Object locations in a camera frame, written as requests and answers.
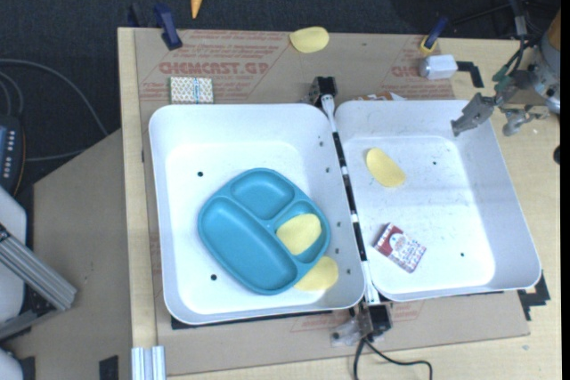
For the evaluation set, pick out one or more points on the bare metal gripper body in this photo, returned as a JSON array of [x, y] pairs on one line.
[[521, 89]]

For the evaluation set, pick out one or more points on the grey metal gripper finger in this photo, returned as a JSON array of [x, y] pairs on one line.
[[473, 115], [514, 124]]

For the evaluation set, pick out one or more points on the white and silver small container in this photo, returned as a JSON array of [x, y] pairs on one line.
[[440, 67]]

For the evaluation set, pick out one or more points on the yellow potato crisp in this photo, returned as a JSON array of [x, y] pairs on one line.
[[309, 39], [385, 168], [321, 276], [299, 233]]

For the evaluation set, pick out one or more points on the white plastic tray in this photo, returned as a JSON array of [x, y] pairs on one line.
[[187, 124], [445, 213]]

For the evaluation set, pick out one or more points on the red and white packet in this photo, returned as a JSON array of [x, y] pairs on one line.
[[399, 247]]

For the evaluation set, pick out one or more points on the thin black and white rod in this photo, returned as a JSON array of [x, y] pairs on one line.
[[358, 236]]

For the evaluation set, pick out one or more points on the blue divided plate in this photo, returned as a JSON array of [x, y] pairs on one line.
[[240, 231]]

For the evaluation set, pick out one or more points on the white packet with orange pattern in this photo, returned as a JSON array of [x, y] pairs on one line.
[[191, 90]]

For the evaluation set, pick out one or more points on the orange toy carrot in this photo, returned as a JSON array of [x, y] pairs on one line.
[[197, 1]]

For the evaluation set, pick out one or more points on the brown cardboard board red print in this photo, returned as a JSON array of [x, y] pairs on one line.
[[267, 347]]

